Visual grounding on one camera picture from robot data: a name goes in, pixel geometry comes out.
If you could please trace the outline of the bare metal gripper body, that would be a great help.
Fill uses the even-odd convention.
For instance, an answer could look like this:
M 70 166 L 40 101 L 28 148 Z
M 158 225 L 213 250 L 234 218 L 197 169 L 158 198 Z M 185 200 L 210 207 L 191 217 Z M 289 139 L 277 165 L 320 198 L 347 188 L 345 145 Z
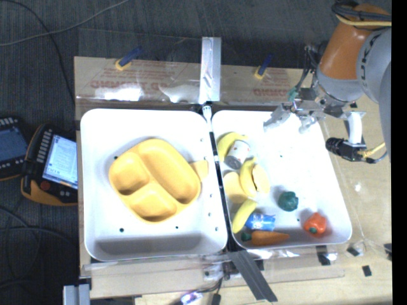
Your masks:
M 300 88 L 294 98 L 294 112 L 301 116 L 323 118 L 330 115 L 340 118 L 346 107 L 346 102 L 332 97 L 320 86 Z

